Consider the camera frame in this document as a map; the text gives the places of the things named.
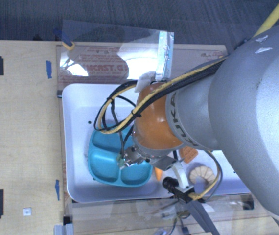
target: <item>wooden table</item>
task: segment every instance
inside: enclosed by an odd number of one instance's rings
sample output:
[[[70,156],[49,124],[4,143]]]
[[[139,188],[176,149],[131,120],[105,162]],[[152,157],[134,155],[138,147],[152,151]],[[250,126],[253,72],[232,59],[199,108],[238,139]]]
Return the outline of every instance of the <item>wooden table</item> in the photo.
[[[0,75],[0,189],[4,191],[0,235],[53,234],[54,225],[63,221],[60,99],[56,96],[59,44],[0,41],[0,56],[4,59],[4,75]],[[51,62],[51,78],[47,75],[46,61]],[[60,200],[56,180],[60,181]],[[31,215],[24,216],[24,208],[31,208]],[[87,207],[86,213],[97,212],[97,207],[94,208]],[[279,234],[276,223],[264,214],[258,218],[228,215],[229,220],[215,222],[221,234]],[[74,229],[77,226],[80,231],[78,234],[85,234],[84,224],[74,224]],[[186,220],[186,225],[192,233],[204,234],[197,224]],[[153,234],[156,230],[147,227],[123,234]]]

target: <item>blue plastic bowl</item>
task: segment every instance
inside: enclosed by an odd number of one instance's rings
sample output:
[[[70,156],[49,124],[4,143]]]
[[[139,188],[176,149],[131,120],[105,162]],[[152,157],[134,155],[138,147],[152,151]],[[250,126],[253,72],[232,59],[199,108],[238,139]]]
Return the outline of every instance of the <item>blue plastic bowl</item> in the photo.
[[[123,137],[129,129],[125,128],[122,131]],[[133,145],[132,138],[129,138],[125,147],[131,145]],[[101,183],[113,186],[139,187],[146,184],[152,174],[151,164],[143,162],[121,170],[116,160],[120,148],[118,133],[93,132],[88,150],[88,167],[92,177]]]

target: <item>black cable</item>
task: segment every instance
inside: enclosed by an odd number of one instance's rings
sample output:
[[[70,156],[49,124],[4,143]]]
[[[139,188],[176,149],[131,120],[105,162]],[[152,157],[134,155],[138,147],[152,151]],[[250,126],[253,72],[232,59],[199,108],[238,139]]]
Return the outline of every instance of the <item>black cable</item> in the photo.
[[[128,98],[126,98],[124,96],[121,96],[121,95],[119,95],[117,97],[123,99],[124,101],[127,101],[129,104],[132,104],[134,107],[136,107],[136,104],[133,103],[130,99],[128,99]]]
[[[115,101],[114,101],[114,100],[111,102],[111,114],[112,114],[112,116],[113,116],[113,118],[114,118],[115,123],[118,123],[118,119],[116,118],[116,113],[115,113]],[[119,131],[118,134],[119,134],[120,142],[121,142],[120,154],[121,154],[121,157],[124,157],[123,136],[122,136],[121,131]]]
[[[126,82],[126,83],[124,83],[124,84],[121,84],[120,86],[118,86],[118,87],[109,95],[108,98],[112,98],[112,97],[113,97],[115,94],[117,94],[118,92],[124,90],[125,88],[127,88],[127,87],[129,87],[129,86],[131,86],[131,85],[135,85],[136,83],[137,83],[137,80],[132,80],[132,81],[128,81],[128,82]],[[98,117],[99,117],[99,114],[100,114],[102,108],[105,106],[105,104],[106,104],[106,102],[104,102],[103,105],[100,107],[100,109],[99,109],[99,111],[98,111],[98,113],[97,113],[97,115],[96,115],[94,124],[93,124],[94,129],[97,130],[97,131],[108,130],[108,129],[106,129],[106,128],[98,129],[98,128],[96,127],[97,119],[98,119]],[[116,123],[116,124],[113,125],[113,126],[110,126],[110,128],[115,128],[115,127],[119,126],[119,124],[121,124],[121,122],[119,122],[118,124]]]
[[[172,153],[173,153],[173,158],[176,160],[179,160],[177,151],[174,150],[174,151],[172,151]]]
[[[182,230],[182,234],[183,235],[190,235],[189,231],[188,231],[188,228],[186,226],[184,226],[183,224],[183,221],[182,221],[183,218],[180,217],[180,223],[181,223],[181,230]]]
[[[178,221],[178,219],[175,218],[174,223],[173,223],[173,226],[172,226],[172,229],[171,229],[171,231],[170,231],[169,233],[167,233],[167,235],[171,235],[171,234],[173,233],[173,231],[174,231],[174,229],[175,229],[175,226],[176,226],[176,224],[177,224],[177,221]]]
[[[209,76],[209,75],[212,75],[212,74],[215,74],[216,71],[220,68],[221,64],[223,63],[224,60],[221,60],[220,62],[210,66],[209,68],[197,73],[197,74],[194,74],[192,76],[189,76],[173,85],[171,85],[170,87],[166,88],[165,90],[155,94],[151,99],[149,99],[146,103],[144,103],[142,105],[142,107],[137,111],[137,113],[135,114],[135,116],[133,116],[120,130],[123,130],[124,128],[126,128],[128,125],[131,124],[131,122],[134,121],[134,119],[136,118],[137,115],[141,114],[150,104],[152,104],[153,102],[155,102],[156,100],[160,99],[161,97],[171,93],[171,92],[174,92],[175,90],[178,90],[184,86],[187,86],[193,82],[196,82],[197,80],[200,80],[206,76]]]
[[[177,83],[171,85],[170,87],[168,87],[168,88],[164,89],[163,91],[161,91],[161,92],[155,94],[154,96],[152,96],[151,99],[149,99],[147,102],[145,102],[145,103],[142,105],[142,107],[136,112],[136,114],[133,114],[133,117],[131,117],[130,120],[128,120],[127,123],[126,123],[122,128],[119,129],[119,131],[122,131],[122,130],[124,130],[127,126],[129,126],[129,125],[135,120],[135,118],[138,117],[138,116],[140,116],[140,114],[141,114],[150,104],[152,104],[152,103],[155,102],[156,100],[160,99],[161,97],[163,97],[163,96],[165,96],[165,95],[167,95],[167,94],[169,94],[169,93],[171,93],[171,92],[174,92],[175,90],[178,90],[178,89],[180,89],[180,88],[182,88],[182,87],[184,87],[184,86],[187,86],[187,85],[189,85],[189,84],[191,84],[191,83],[193,83],[193,82],[196,82],[197,80],[200,80],[200,79],[202,79],[202,78],[204,78],[204,77],[207,77],[207,76],[209,76],[209,75],[215,74],[216,71],[220,68],[221,64],[224,62],[224,60],[225,60],[225,59],[221,60],[221,61],[218,62],[218,63],[215,63],[214,65],[208,67],[207,69],[205,69],[205,70],[203,70],[203,71],[201,71],[201,72],[199,72],[199,73],[196,73],[196,74],[191,75],[191,76],[189,76],[189,77],[187,77],[187,78],[184,78],[184,79],[182,79],[181,81],[179,81],[179,82],[177,82]],[[110,96],[109,96],[108,98],[111,98],[112,96],[114,96],[115,94],[117,94],[118,92],[120,92],[121,90],[123,90],[123,89],[129,87],[131,84],[136,84],[136,83],[137,83],[137,81],[129,81],[129,82],[126,82],[126,83],[120,85],[118,88],[116,88],[116,89],[110,94]],[[94,121],[94,129],[95,129],[95,130],[98,130],[98,131],[107,130],[107,129],[105,129],[105,128],[102,128],[102,129],[97,129],[97,128],[96,128],[97,119],[98,119],[98,117],[99,117],[99,114],[100,114],[100,112],[101,112],[101,109],[104,107],[105,104],[106,104],[106,103],[104,103],[103,106],[100,108],[100,110],[99,110],[99,112],[98,112],[98,114],[97,114],[97,116],[96,116],[96,119],[95,119],[95,121]],[[109,129],[113,129],[113,128],[119,126],[119,124],[121,124],[121,123],[122,123],[122,122],[120,122],[120,123],[118,123],[118,124],[115,124],[115,125],[113,125],[113,126],[110,126]]]
[[[180,219],[187,219],[190,216],[190,213],[186,215],[185,217],[180,217]]]
[[[128,133],[125,135],[124,140],[123,140],[123,147],[125,146],[126,142],[128,141],[129,136],[131,136],[133,132],[133,125],[129,129]]]

